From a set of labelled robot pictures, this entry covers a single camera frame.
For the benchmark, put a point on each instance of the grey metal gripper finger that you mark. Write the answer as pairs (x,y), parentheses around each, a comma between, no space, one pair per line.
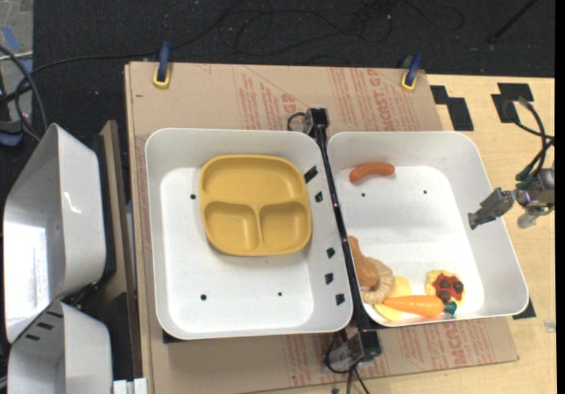
(491,206)

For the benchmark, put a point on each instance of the brown chicken drumstick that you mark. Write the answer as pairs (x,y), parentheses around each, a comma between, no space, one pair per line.
(366,270)

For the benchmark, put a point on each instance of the yellow divided plate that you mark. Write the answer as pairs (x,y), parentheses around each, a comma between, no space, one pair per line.
(247,180)

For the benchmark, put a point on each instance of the orange sausage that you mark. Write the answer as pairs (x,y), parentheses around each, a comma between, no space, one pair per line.
(371,171)

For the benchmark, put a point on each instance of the thin black rod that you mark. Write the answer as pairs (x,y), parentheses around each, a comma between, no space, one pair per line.
(334,198)

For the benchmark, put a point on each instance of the brown cardboard board red print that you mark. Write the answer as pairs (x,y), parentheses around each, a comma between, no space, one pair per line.
(220,96)

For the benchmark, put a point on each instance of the pale yellow flat slice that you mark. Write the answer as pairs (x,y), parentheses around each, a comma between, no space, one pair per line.
(402,286)

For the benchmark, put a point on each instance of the white plastic tray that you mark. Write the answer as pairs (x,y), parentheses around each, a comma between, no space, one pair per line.
(410,229)
(62,352)
(53,215)
(247,295)

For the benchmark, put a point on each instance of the orange carrot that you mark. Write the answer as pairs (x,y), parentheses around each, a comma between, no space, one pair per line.
(415,305)

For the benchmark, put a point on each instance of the pizza slice with dark toppings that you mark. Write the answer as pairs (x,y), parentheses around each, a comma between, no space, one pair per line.
(448,289)

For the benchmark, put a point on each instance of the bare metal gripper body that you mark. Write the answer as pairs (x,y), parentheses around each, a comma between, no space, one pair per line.
(539,193)

